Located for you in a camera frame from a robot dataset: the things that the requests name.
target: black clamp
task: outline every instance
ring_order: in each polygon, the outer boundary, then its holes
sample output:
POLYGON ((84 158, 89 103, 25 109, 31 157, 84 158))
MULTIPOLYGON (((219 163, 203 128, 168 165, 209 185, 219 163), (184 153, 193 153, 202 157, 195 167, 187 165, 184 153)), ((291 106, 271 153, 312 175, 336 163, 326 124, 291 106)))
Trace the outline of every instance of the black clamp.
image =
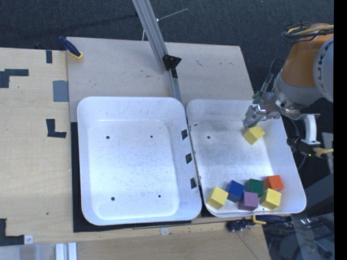
POLYGON ((171 69, 173 78, 178 78, 176 67, 178 66, 181 60, 182 60, 181 58, 170 56, 170 55, 164 55, 163 57, 165 68, 166 70, 171 69))

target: black tape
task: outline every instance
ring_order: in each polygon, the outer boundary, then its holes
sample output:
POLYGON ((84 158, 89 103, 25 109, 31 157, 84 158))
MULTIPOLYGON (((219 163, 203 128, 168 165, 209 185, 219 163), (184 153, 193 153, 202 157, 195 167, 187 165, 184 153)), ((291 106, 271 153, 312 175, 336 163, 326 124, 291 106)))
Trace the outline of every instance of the black tape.
POLYGON ((10 76, 4 71, 0 71, 0 88, 8 88, 10 83, 10 76))
POLYGON ((5 69, 0 71, 0 88, 9 88, 10 76, 29 76, 28 69, 5 69))
POLYGON ((29 76, 28 69, 5 69, 7 76, 29 76))
POLYGON ((53 56, 51 50, 46 50, 46 63, 53 63, 53 56))
POLYGON ((184 140, 186 137, 188 137, 188 132, 187 132, 187 129, 186 129, 186 130, 181 131, 181 134, 182 134, 182 140, 184 140))
POLYGON ((189 153, 185 156, 185 161, 187 162, 187 164, 189 164, 192 160, 193 160, 193 158, 191 156, 191 153, 189 153))
POLYGON ((55 138, 66 138, 66 132, 56 132, 55 131, 55 119, 46 119, 47 129, 48 129, 48 137, 55 138))
POLYGON ((6 219, 0 219, 0 246, 23 245, 24 235, 6 236, 6 219))
POLYGON ((191 187, 192 189, 194 189, 196 186, 197 186, 197 185, 196 185, 195 179, 194 179, 194 177, 193 177, 193 178, 190 179, 190 187, 191 187))

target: blue cube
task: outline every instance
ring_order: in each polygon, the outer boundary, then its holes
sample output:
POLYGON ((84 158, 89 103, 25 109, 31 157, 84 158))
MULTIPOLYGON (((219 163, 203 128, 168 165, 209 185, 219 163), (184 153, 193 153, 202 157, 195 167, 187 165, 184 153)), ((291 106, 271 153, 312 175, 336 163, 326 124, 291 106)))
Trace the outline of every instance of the blue cube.
POLYGON ((245 186, 242 184, 234 180, 230 181, 226 187, 226 191, 229 193, 228 199, 232 202, 238 202, 242 198, 244 189, 245 186))

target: yellow cable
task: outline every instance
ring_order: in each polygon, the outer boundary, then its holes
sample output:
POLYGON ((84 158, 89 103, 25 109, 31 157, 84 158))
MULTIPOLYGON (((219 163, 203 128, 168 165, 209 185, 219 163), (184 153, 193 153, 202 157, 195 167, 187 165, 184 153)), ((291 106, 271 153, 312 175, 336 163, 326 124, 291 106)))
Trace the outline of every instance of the yellow cable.
POLYGON ((326 154, 329 152, 334 152, 334 149, 333 148, 314 147, 313 151, 315 151, 315 153, 318 155, 322 155, 322 154, 326 154))
POLYGON ((294 30, 298 30, 298 29, 302 29, 302 28, 308 28, 308 26, 302 26, 302 27, 295 27, 295 28, 291 28, 287 31, 287 34, 289 34, 290 32, 294 31, 294 30))
POLYGON ((323 31, 323 30, 333 30, 334 25, 328 25, 328 26, 322 26, 322 27, 316 27, 316 28, 309 28, 304 31, 295 32, 293 35, 302 35, 302 34, 308 34, 314 31, 323 31))

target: metal pole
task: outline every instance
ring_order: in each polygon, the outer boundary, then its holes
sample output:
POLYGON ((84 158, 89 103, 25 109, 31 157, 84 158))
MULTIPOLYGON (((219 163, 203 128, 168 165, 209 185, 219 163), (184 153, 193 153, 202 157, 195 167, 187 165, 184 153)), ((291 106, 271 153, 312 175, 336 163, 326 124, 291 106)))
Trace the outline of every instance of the metal pole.
POLYGON ((155 58, 163 72, 169 74, 171 84, 171 95, 182 101, 179 91, 178 78, 173 77, 172 70, 166 70, 163 57, 168 54, 162 33, 159 29, 157 19, 154 15, 150 0, 132 0, 141 24, 145 30, 155 58))

